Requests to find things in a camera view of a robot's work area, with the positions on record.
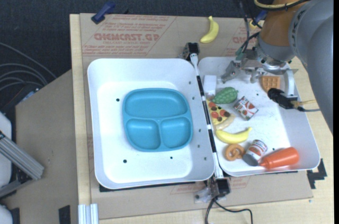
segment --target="yellow banana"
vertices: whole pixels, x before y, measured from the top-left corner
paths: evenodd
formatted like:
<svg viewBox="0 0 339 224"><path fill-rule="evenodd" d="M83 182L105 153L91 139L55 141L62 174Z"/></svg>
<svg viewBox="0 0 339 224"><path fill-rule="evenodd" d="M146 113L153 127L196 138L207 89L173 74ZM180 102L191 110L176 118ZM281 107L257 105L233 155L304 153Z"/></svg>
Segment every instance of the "yellow banana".
<svg viewBox="0 0 339 224"><path fill-rule="evenodd" d="M213 20L212 16L209 16L208 19L210 20L210 29L201 39L201 43L210 43L212 42L218 35L219 32L219 25L216 21Z"/></svg>
<svg viewBox="0 0 339 224"><path fill-rule="evenodd" d="M252 127L248 127L245 131L239 133L229 133L222 130L217 130L217 137L227 144L238 144L244 142L248 138L249 132L252 130Z"/></svg>

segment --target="donut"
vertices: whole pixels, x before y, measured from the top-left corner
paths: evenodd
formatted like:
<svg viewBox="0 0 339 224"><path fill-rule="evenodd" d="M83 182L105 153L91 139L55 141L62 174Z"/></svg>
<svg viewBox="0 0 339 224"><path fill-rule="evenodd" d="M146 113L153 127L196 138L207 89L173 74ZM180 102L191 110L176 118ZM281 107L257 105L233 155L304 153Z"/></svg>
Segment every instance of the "donut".
<svg viewBox="0 0 339 224"><path fill-rule="evenodd" d="M225 158L229 161L241 159L245 153L244 147L239 144L230 144L225 150Z"/></svg>

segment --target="pizza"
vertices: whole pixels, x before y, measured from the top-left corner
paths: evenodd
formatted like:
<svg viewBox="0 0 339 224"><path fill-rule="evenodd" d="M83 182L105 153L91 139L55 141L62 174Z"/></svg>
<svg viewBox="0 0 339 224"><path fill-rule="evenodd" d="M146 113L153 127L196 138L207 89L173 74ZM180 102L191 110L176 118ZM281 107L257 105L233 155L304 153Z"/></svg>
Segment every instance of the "pizza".
<svg viewBox="0 0 339 224"><path fill-rule="evenodd" d="M207 107L215 130L226 128L235 118L234 114L227 112L225 109L209 100L207 100Z"/></svg>

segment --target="blue object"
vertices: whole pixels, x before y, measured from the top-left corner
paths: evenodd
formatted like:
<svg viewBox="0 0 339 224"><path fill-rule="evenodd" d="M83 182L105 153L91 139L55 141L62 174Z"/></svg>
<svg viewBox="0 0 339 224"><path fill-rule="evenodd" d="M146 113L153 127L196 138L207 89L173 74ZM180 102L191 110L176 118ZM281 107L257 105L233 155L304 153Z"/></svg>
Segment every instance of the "blue object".
<svg viewBox="0 0 339 224"><path fill-rule="evenodd" d="M102 7L102 9L100 9L100 11L98 13L96 13L91 19L93 22L95 22L96 24L102 22L105 17L105 14L110 14L113 13L115 8L115 2L107 2L104 4L104 6Z"/></svg>
<svg viewBox="0 0 339 224"><path fill-rule="evenodd" d="M123 100L122 115L129 143L141 151L181 149L193 136L189 104L174 89L131 91Z"/></svg>

